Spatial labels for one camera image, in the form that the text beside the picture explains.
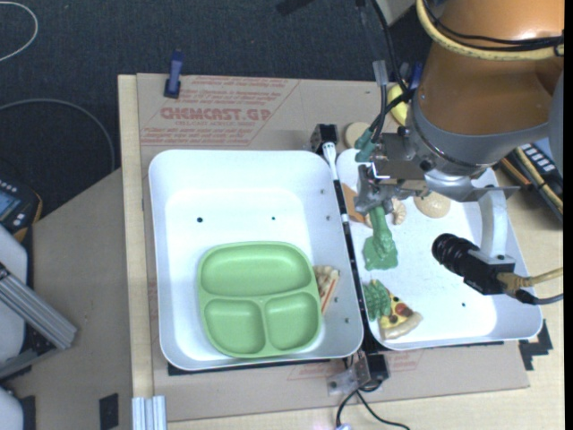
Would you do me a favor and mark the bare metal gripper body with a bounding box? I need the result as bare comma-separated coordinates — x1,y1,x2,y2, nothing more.
371,132,432,195

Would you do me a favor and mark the green broccoli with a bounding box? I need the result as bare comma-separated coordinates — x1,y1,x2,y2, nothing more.
362,203,400,272

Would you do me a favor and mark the orange toy food wedge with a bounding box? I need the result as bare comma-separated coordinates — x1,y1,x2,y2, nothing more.
341,181,373,228

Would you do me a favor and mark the tan croissant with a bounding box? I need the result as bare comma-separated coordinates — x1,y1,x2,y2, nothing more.
388,197,409,226

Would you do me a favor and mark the thin black and white rod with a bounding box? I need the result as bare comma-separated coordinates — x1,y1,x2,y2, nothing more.
322,142,369,358

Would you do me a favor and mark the tan round biscuit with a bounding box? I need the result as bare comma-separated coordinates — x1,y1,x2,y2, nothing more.
344,121,373,150
413,192,452,219

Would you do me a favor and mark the yellow banana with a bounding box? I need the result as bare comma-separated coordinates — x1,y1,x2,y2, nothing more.
386,82,414,125

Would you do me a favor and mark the white plastic tray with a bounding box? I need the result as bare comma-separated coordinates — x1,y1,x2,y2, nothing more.
147,149,365,372
335,147,544,352

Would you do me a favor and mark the tan sandwich slice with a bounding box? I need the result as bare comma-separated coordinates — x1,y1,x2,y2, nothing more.
312,264,342,315

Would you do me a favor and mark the dark green toy vegetable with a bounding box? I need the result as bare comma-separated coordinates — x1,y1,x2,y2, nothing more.
362,279,391,323

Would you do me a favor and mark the yellow pizza slice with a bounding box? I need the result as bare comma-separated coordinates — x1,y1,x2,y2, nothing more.
377,284,424,341

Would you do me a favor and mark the green divided plate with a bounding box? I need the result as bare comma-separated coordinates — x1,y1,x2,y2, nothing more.
196,240,325,359

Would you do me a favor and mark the brown cardboard board red print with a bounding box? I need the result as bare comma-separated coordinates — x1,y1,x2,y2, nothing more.
135,73,532,423

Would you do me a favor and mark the black cylinder on white bracket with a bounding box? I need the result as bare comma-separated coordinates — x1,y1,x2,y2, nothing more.
431,186,517,296

